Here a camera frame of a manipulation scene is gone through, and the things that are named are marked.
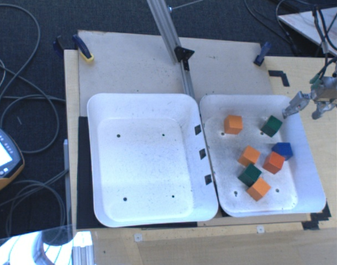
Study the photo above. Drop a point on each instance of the pale flat board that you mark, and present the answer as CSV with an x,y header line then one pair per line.
x,y
135,68

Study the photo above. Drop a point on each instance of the blue cube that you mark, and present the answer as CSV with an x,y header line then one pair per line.
x,y
283,148

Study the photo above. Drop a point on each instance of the white plastic tray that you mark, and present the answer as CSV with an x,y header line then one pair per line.
x,y
146,161
229,148

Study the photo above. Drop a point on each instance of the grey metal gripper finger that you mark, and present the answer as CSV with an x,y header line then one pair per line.
x,y
321,109
297,102

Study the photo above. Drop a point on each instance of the red orange cube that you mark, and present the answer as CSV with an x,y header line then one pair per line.
x,y
273,162

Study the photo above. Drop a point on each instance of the dark green cube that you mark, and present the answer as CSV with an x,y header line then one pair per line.
x,y
271,126
249,174

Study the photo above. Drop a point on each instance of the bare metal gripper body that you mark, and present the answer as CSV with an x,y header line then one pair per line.
x,y
327,90

